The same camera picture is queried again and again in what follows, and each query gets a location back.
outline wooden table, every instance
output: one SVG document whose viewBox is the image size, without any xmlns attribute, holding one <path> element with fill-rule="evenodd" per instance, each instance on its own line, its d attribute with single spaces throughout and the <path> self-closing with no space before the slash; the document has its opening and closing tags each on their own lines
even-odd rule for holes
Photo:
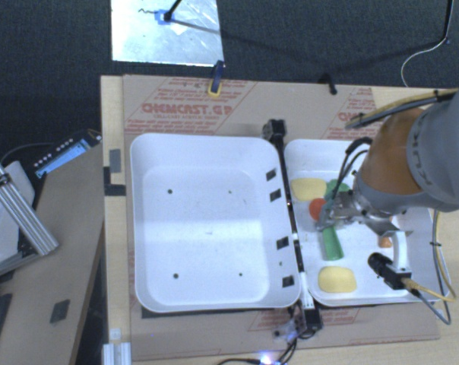
<svg viewBox="0 0 459 365">
<path fill-rule="evenodd" d="M 101 145 L 46 178 L 36 210 L 59 248 L 0 284 L 12 294 L 0 335 L 0 365 L 74 364 L 103 249 Z M 67 316 L 50 323 L 56 303 Z"/>
</svg>

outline yellow sponge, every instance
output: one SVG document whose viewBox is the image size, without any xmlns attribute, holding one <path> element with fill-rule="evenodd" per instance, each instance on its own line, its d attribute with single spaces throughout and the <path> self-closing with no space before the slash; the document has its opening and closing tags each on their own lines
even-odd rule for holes
<svg viewBox="0 0 459 365">
<path fill-rule="evenodd" d="M 297 200 L 304 202 L 323 197 L 326 193 L 326 182 L 323 179 L 313 178 L 293 179 L 290 188 Z"/>
<path fill-rule="evenodd" d="M 319 287 L 330 294 L 343 294 L 356 290 L 356 279 L 351 269 L 326 266 L 318 276 Z"/>
</svg>

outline aluminum sheet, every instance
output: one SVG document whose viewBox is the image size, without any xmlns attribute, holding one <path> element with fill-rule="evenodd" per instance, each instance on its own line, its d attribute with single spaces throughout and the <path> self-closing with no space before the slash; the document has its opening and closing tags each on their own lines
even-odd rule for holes
<svg viewBox="0 0 459 365">
<path fill-rule="evenodd" d="M 175 1 L 111 0 L 112 59 L 195 66 L 224 61 L 216 0 L 183 0 L 173 20 L 163 22 L 161 14 Z"/>
</svg>

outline green object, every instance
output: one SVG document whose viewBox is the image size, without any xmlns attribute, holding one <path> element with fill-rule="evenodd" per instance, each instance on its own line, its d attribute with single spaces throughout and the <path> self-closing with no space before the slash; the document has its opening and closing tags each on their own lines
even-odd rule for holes
<svg viewBox="0 0 459 365">
<path fill-rule="evenodd" d="M 324 228 L 322 231 L 322 240 L 324 241 L 324 251 L 327 261 L 336 261 L 344 257 L 343 248 L 337 238 L 334 226 Z"/>
<path fill-rule="evenodd" d="M 334 187 L 336 186 L 337 179 L 332 179 L 330 182 L 326 184 L 326 194 L 324 196 L 329 195 L 331 192 L 333 192 Z M 344 182 L 339 185 L 339 188 L 337 189 L 338 192 L 348 192 L 350 190 L 350 187 L 345 184 Z"/>
</svg>

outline yellow wire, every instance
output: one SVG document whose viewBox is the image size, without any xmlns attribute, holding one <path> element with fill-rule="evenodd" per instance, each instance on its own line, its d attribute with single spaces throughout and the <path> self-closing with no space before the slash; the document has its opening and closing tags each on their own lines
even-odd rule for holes
<svg viewBox="0 0 459 365">
<path fill-rule="evenodd" d="M 446 90 L 438 90 L 437 92 L 432 92 L 432 93 L 427 93 L 427 94 L 420 94 L 420 95 L 416 95 L 416 96 L 406 97 L 405 99 L 400 99 L 400 100 L 394 101 L 393 103 L 389 103 L 389 104 L 387 104 L 387 105 L 385 105 L 383 107 L 374 109 L 373 111 L 371 111 L 371 112 L 369 112 L 369 113 L 367 113 L 365 115 L 354 116 L 353 118 L 351 118 L 351 120 L 346 122 L 345 127 L 348 127 L 348 126 L 352 125 L 353 123 L 356 122 L 356 120 L 359 120 L 360 118 L 364 119 L 364 120 L 367 120 L 371 116 L 378 115 L 380 113 L 383 113 L 384 111 L 392 110 L 393 108 L 397 108 L 399 106 L 403 106 L 404 104 L 412 103 L 412 102 L 419 101 L 419 100 L 428 100 L 428 99 L 430 99 L 430 103 L 434 103 L 435 102 L 435 98 L 437 96 L 445 96 L 445 95 L 449 95 L 449 94 L 455 94 L 456 92 L 457 92 L 457 88 L 455 88 L 455 89 L 446 89 Z"/>
<path fill-rule="evenodd" d="M 414 290 L 414 289 L 415 290 L 421 290 L 422 292 L 426 292 L 428 294 L 431 294 L 431 295 L 437 297 L 440 300 L 444 300 L 444 301 L 448 301 L 448 302 L 456 301 L 455 297 L 442 296 L 441 294 L 438 294 L 437 292 L 435 292 L 433 290 L 430 290 L 430 289 L 428 289 L 426 287 L 423 287 L 422 285 L 420 285 L 419 283 L 415 282 L 411 278 L 402 278 L 402 282 L 404 283 L 406 289 L 409 289 L 409 290 Z"/>
<path fill-rule="evenodd" d="M 101 132 L 95 130 L 95 129 L 88 129 L 87 130 L 87 134 L 91 137 L 91 138 L 94 138 L 96 139 L 97 138 L 97 135 L 101 135 Z"/>
<path fill-rule="evenodd" d="M 437 234 L 437 229 L 438 229 L 438 218 L 439 218 L 440 212 L 437 211 L 436 214 L 436 223 L 435 223 L 435 241 L 438 243 L 438 234 Z M 454 292 L 454 289 L 452 289 L 451 282 L 448 280 L 447 275 L 445 274 L 445 267 L 442 264 L 442 258 L 439 253 L 439 245 L 434 245 L 435 248 L 435 257 L 437 259 L 437 263 L 439 266 L 439 271 L 441 272 L 442 279 L 446 285 L 446 287 L 449 289 L 449 292 L 452 296 L 453 299 L 456 299 L 456 293 Z"/>
<path fill-rule="evenodd" d="M 437 259 L 437 264 L 438 264 L 438 267 L 439 267 L 439 271 L 441 272 L 442 280 L 444 281 L 446 287 L 449 289 L 450 296 L 449 297 L 442 296 L 441 294 L 438 294 L 437 292 L 435 292 L 433 290 L 430 290 L 430 289 L 428 289 L 426 287 L 423 287 L 422 285 L 420 285 L 419 283 L 415 282 L 411 278 L 403 278 L 402 279 L 402 283 L 404 283 L 406 289 L 409 289 L 409 290 L 421 290 L 422 292 L 426 292 L 427 294 L 433 295 L 433 296 L 437 297 L 440 300 L 444 300 L 444 301 L 448 301 L 448 302 L 454 302 L 456 300 L 456 293 L 454 292 L 454 289 L 452 289 L 451 282 L 448 280 L 448 277 L 445 274 L 445 267 L 442 264 L 442 258 L 441 258 L 441 255 L 439 253 L 439 245 L 438 245 L 438 240 L 437 240 L 438 239 L 438 236 L 437 236 L 438 213 L 436 213 L 435 215 L 436 215 L 436 223 L 435 223 L 434 235 L 435 235 L 436 244 L 433 245 L 433 247 L 435 248 L 434 253 L 435 253 L 435 257 Z"/>
</svg>

